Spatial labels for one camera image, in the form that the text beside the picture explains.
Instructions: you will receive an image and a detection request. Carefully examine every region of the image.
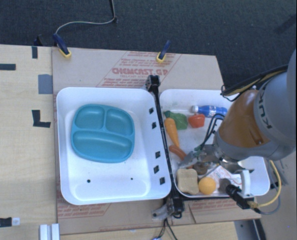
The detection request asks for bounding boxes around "grey-brown round toy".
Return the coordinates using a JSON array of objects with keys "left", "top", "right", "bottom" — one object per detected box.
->
[{"left": 218, "top": 178, "right": 232, "bottom": 193}]

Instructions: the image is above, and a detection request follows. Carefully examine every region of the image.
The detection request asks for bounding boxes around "blue plastic bottle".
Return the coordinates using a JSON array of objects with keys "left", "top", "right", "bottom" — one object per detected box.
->
[{"left": 191, "top": 104, "right": 228, "bottom": 118}]

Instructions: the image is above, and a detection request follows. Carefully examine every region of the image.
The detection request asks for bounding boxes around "white plastic tray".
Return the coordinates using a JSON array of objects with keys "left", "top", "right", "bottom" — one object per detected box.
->
[
  {"left": 159, "top": 88, "right": 272, "bottom": 199},
  {"left": 55, "top": 86, "right": 173, "bottom": 206}
]

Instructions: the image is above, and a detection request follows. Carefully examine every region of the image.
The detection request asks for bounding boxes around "brown cardboard board red print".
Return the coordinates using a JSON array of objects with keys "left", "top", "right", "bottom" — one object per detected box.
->
[{"left": 51, "top": 46, "right": 262, "bottom": 235}]

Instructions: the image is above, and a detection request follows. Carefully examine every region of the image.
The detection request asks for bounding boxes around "thin black and white rod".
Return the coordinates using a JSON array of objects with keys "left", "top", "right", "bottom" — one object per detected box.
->
[{"left": 151, "top": 90, "right": 183, "bottom": 221}]

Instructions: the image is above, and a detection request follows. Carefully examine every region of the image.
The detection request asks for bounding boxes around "black cylinder on white bracket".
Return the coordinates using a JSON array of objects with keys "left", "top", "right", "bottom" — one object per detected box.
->
[{"left": 224, "top": 168, "right": 256, "bottom": 210}]

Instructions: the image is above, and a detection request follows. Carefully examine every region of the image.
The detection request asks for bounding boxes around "orange ball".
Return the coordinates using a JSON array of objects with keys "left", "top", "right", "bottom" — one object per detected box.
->
[{"left": 197, "top": 176, "right": 217, "bottom": 196}]

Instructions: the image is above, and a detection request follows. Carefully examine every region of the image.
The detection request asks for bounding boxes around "red toy pepper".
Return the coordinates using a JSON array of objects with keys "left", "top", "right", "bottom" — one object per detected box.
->
[{"left": 187, "top": 113, "right": 206, "bottom": 129}]

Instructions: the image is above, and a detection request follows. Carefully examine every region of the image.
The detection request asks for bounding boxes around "white packet with red print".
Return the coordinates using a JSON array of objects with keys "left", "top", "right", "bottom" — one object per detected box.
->
[{"left": 207, "top": 164, "right": 243, "bottom": 188}]

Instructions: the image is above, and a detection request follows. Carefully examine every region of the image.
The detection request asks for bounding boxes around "orange toy carrot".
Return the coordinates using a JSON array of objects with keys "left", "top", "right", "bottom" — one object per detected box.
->
[{"left": 164, "top": 117, "right": 181, "bottom": 149}]

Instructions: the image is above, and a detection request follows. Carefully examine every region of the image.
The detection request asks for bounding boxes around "black block with thin wires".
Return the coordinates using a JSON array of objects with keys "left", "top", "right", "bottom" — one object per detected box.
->
[
  {"left": 172, "top": 196, "right": 185, "bottom": 214},
  {"left": 144, "top": 74, "right": 162, "bottom": 93}
]

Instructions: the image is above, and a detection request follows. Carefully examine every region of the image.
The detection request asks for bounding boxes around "blue divided plate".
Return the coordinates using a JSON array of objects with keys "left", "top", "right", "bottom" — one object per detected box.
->
[{"left": 70, "top": 103, "right": 136, "bottom": 164}]

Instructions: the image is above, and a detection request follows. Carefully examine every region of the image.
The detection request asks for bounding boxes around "green toy lettuce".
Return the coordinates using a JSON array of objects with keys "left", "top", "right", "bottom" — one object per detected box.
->
[{"left": 163, "top": 110, "right": 189, "bottom": 131}]

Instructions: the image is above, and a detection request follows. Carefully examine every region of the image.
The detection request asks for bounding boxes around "brown toy doughnut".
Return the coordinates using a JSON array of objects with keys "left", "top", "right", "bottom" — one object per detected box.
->
[{"left": 192, "top": 161, "right": 210, "bottom": 176}]

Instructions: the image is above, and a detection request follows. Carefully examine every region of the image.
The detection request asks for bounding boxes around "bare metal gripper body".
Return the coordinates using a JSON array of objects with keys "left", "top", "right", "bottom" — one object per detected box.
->
[{"left": 194, "top": 143, "right": 255, "bottom": 174}]

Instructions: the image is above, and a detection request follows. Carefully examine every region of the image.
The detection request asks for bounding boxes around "tan toy bread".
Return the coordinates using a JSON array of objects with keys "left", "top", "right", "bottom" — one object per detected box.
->
[{"left": 176, "top": 168, "right": 200, "bottom": 196}]

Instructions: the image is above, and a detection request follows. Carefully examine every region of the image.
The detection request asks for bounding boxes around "orange toy sausage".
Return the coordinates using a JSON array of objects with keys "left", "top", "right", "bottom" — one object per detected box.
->
[{"left": 168, "top": 144, "right": 188, "bottom": 161}]

